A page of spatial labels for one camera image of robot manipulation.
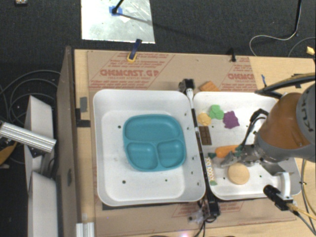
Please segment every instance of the blue and yellow clamp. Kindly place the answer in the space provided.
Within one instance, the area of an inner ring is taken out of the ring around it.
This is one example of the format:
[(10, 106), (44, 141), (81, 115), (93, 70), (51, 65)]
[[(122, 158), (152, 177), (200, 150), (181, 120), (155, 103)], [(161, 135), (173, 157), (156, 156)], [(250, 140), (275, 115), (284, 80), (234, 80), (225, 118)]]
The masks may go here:
[(141, 43), (142, 43), (141, 39), (137, 39), (136, 40), (132, 51), (127, 56), (127, 61), (128, 62), (133, 63), (136, 60), (136, 57), (137, 57), (137, 53), (136, 52), (137, 52), (138, 48), (140, 47)]

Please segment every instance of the black floor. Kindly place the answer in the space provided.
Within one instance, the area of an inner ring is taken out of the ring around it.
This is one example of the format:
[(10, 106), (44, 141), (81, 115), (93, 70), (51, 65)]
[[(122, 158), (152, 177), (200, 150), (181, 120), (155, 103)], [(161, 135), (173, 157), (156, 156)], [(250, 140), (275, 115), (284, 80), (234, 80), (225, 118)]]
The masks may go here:
[[(298, 34), (291, 40), (254, 40), (253, 49), (257, 55), (285, 57), (298, 41), (315, 37), (315, 1), (303, 0)], [(234, 48), (237, 55), (252, 55), (249, 41), (253, 36), (286, 38), (293, 33), (298, 0), (150, 2), (156, 44), (143, 44), (142, 51), (225, 54)], [(80, 25), (80, 0), (29, 0), (27, 7), (15, 7), (14, 0), (0, 0), (0, 85), (6, 88), (14, 79), (35, 70), (59, 71), (67, 45), (87, 49), (131, 49), (128, 43), (81, 40)], [(291, 56), (311, 58), (306, 54), (306, 45), (315, 48), (315, 39), (298, 45)], [(57, 82), (58, 75), (38, 73), (18, 80), (5, 90), (8, 101), (14, 89), (26, 79)], [(19, 86), (12, 99), (34, 92), (55, 96), (53, 86), (31, 81)], [(39, 96), (39, 99), (54, 105), (47, 97)], [(23, 97), (13, 105), (13, 110), (19, 116), (26, 106), (27, 97)], [(2, 118), (6, 118), (5, 109), (0, 96)], [(22, 148), (12, 157), (23, 161)], [(22, 237), (27, 231), (24, 166), (10, 159), (6, 164), (10, 165), (9, 169), (0, 169), (0, 237)]]

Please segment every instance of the silver metal tube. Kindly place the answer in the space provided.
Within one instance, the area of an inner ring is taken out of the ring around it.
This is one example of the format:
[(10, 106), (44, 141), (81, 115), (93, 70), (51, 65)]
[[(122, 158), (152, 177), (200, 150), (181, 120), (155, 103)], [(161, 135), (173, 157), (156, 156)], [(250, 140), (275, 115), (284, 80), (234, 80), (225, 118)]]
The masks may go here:
[(1, 136), (47, 153), (50, 153), (56, 144), (55, 139), (38, 135), (7, 122), (0, 123), (0, 137)]

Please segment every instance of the blue plate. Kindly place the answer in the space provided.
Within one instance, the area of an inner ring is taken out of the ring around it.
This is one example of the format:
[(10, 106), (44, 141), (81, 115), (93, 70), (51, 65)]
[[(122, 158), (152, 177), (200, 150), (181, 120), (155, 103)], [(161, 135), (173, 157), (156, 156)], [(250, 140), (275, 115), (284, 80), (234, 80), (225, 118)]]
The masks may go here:
[(177, 168), (186, 159), (186, 146), (179, 122), (168, 115), (129, 118), (123, 128), (128, 162), (141, 171)]

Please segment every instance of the white tray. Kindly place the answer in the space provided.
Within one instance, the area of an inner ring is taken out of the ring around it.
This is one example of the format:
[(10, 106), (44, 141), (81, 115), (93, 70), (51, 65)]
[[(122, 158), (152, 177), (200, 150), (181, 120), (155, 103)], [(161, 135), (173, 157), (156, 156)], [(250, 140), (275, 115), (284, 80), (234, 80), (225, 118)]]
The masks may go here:
[[(270, 111), (276, 103), (271, 97), (264, 97), (254, 93), (244, 92), (199, 92), (194, 97), (194, 106), (196, 114), (209, 112), (211, 105), (220, 105), (224, 112), (234, 111), (240, 126), (232, 129), (225, 128), (222, 120), (213, 119), (209, 126), (212, 145), (203, 146), (203, 152), (215, 152), (220, 146), (239, 145), (246, 134), (251, 115), (262, 108)], [(258, 131), (264, 119), (256, 122), (253, 131)], [(252, 144), (254, 141), (253, 133), (250, 133), (246, 144)], [(263, 188), (267, 184), (282, 188), (282, 178), (280, 176), (271, 176), (261, 165), (255, 164), (248, 167), (250, 173), (249, 181), (244, 185), (236, 185), (229, 181), (227, 177), (227, 168), (220, 168), (219, 164), (223, 159), (213, 159), (213, 169), (218, 185), (210, 186), (216, 197), (223, 200), (247, 199), (247, 198), (264, 198)], [(300, 174), (295, 159), (290, 158), (288, 161), (279, 163), (287, 172), (290, 172), (291, 194), (295, 195), (300, 192), (299, 180)]]
[[(110, 206), (197, 201), (205, 193), (195, 128), (188, 98), (177, 91), (105, 89), (93, 99), (97, 185)], [(132, 116), (164, 114), (181, 125), (187, 157), (173, 170), (143, 172), (125, 155), (123, 126)]]

